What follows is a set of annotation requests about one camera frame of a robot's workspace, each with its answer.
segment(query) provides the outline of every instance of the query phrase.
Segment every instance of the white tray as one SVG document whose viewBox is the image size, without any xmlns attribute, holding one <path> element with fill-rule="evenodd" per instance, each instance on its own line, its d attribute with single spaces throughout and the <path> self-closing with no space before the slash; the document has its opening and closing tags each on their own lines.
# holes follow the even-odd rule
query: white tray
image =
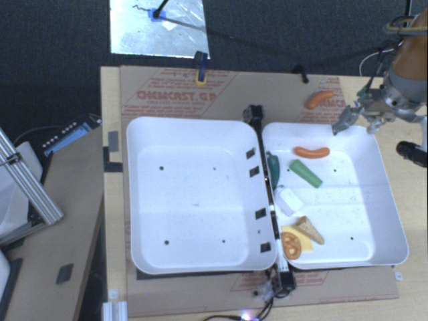
<svg viewBox="0 0 428 321">
<path fill-rule="evenodd" d="M 304 203 L 288 217 L 276 207 L 278 225 L 292 225 L 306 215 L 325 239 L 312 242 L 290 263 L 303 270 L 366 265 L 393 265 L 406 260 L 408 246 L 381 154 L 373 135 L 352 126 L 337 136 L 330 125 L 269 124 L 263 130 L 265 150 L 280 161 L 278 185 L 291 188 Z M 328 147 L 330 155 L 305 159 L 293 149 Z M 319 189 L 288 171 L 300 159 L 323 183 Z"/>
<path fill-rule="evenodd" d="M 138 269 L 246 271 L 274 263 L 263 167 L 250 126 L 142 117 L 129 124 L 127 141 L 131 254 Z M 259 173 L 251 177 L 252 169 Z"/>
</svg>

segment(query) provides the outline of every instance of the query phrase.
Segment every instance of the silver metal sheet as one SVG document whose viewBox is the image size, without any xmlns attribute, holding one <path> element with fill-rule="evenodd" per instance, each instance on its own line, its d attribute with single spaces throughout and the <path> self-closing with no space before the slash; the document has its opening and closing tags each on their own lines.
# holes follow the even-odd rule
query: silver metal sheet
<svg viewBox="0 0 428 321">
<path fill-rule="evenodd" d="M 114 54 L 193 58 L 209 54 L 202 0 L 169 0 L 170 20 L 152 21 L 148 10 L 163 0 L 110 0 L 110 40 Z"/>
</svg>

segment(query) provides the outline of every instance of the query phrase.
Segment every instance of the yellow cheese slice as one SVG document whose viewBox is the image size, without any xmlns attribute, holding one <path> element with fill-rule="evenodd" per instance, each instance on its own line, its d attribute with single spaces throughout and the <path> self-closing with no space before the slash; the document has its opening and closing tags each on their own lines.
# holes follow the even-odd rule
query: yellow cheese slice
<svg viewBox="0 0 428 321">
<path fill-rule="evenodd" d="M 312 247 L 312 242 L 307 235 L 304 235 L 298 229 L 293 226 L 281 226 L 282 232 L 290 232 L 293 233 L 300 240 L 300 245 L 302 246 L 302 252 L 311 252 L 314 251 Z"/>
</svg>

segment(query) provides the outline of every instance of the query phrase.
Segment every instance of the toy bread slice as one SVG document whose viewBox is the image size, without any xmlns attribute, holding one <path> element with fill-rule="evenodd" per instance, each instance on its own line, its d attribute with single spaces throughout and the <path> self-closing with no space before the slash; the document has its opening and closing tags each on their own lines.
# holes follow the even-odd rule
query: toy bread slice
<svg viewBox="0 0 428 321">
<path fill-rule="evenodd" d="M 319 232 L 316 230 L 316 228 L 313 226 L 313 224 L 307 217 L 301 217 L 300 219 L 298 219 L 294 227 L 301 231 L 303 234 L 307 235 L 310 239 L 316 241 L 320 245 L 324 245 L 324 238 L 322 237 L 322 235 L 319 234 Z"/>
</svg>

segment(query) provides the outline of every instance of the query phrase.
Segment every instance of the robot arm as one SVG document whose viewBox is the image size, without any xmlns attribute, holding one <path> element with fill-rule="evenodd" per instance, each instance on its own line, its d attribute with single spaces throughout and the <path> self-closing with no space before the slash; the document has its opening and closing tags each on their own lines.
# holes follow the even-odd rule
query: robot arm
<svg viewBox="0 0 428 321">
<path fill-rule="evenodd" d="M 385 26 L 387 33 L 405 36 L 405 39 L 384 76 L 383 84 L 378 89 L 371 89 L 370 79 L 357 94 L 355 107 L 347 106 L 338 122 L 332 125 L 334 135 L 354 124 L 360 115 L 370 122 L 367 128 L 369 133 L 377 132 L 383 124 L 396 118 L 419 123 L 422 127 L 422 145 L 400 142 L 397 152 L 427 167 L 427 117 L 416 115 L 416 111 L 427 104 L 427 18 L 428 9 L 414 19 L 402 17 Z M 403 27 L 403 23 L 409 21 L 410 27 Z"/>
</svg>

